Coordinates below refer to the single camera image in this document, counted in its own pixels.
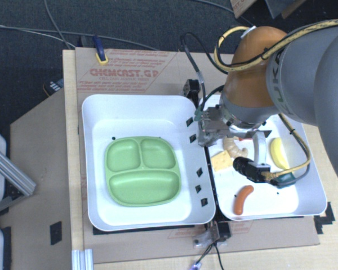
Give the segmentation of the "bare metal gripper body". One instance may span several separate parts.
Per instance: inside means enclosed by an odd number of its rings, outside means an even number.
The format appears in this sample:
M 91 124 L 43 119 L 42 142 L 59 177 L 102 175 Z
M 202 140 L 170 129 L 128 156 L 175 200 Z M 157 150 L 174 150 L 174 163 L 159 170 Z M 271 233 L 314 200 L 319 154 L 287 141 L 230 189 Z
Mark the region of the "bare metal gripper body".
M 246 138 L 247 132 L 257 130 L 262 123 L 263 120 L 235 116 L 224 106 L 209 107 L 198 122 L 198 144 L 209 147 L 225 137 Z

